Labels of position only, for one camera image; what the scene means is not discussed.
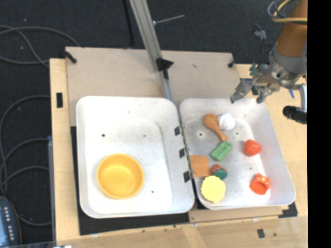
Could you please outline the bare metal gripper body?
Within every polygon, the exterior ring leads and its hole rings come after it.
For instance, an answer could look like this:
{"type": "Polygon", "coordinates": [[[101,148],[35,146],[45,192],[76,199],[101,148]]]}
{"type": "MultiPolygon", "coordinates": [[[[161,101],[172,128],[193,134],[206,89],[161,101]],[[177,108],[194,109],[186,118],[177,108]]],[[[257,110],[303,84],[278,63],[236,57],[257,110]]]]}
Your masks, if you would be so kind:
{"type": "Polygon", "coordinates": [[[259,92],[277,92],[281,87],[295,89],[299,78],[305,75],[305,66],[293,70],[279,64],[252,65],[252,85],[259,92]]]}

